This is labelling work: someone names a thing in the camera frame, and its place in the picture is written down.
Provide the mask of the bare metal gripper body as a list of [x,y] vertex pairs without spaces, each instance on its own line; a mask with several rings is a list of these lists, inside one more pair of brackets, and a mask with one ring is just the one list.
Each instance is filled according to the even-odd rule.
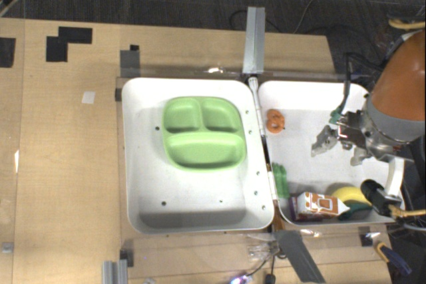
[[371,154],[370,158],[381,162],[390,162],[409,144],[408,141],[392,138],[389,133],[378,129],[366,110],[346,112],[337,121],[337,125],[337,138],[345,149],[366,149]]

